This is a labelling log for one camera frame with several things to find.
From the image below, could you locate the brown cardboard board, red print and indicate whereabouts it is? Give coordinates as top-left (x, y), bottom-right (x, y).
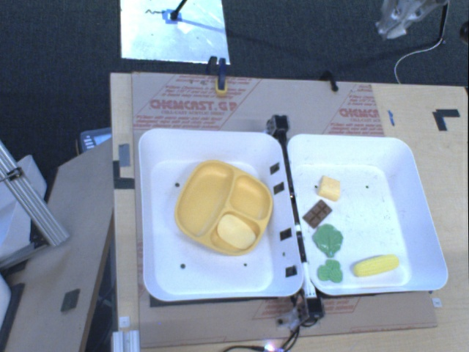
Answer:
top-left (130, 72), bottom-right (439, 348)

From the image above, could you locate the yellow cheese block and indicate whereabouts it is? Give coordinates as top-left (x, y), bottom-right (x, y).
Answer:
top-left (317, 175), bottom-right (341, 202)

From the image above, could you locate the white plastic tray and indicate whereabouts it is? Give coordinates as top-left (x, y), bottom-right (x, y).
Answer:
top-left (286, 133), bottom-right (449, 297)
top-left (138, 128), bottom-right (306, 302)

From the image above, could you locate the thin black and white rod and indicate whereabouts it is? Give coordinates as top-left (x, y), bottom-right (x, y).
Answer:
top-left (277, 130), bottom-right (313, 297)

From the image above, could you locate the brown chocolate bar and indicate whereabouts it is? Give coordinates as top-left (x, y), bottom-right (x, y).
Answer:
top-left (302, 199), bottom-right (333, 230)

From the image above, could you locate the green lettuce leaf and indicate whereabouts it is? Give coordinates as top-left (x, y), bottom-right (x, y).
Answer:
top-left (311, 223), bottom-right (344, 259)

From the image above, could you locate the yellow corn cob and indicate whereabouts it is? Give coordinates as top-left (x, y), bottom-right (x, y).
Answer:
top-left (352, 253), bottom-right (401, 279)

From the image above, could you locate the yellow divided plate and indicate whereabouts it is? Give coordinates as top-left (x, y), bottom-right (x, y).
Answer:
top-left (174, 159), bottom-right (275, 257)

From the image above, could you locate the green broccoli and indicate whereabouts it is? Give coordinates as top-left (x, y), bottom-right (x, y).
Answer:
top-left (316, 258), bottom-right (344, 283)

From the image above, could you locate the pale yellow oval toy food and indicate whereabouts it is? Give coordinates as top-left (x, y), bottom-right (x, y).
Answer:
top-left (216, 213), bottom-right (257, 250)

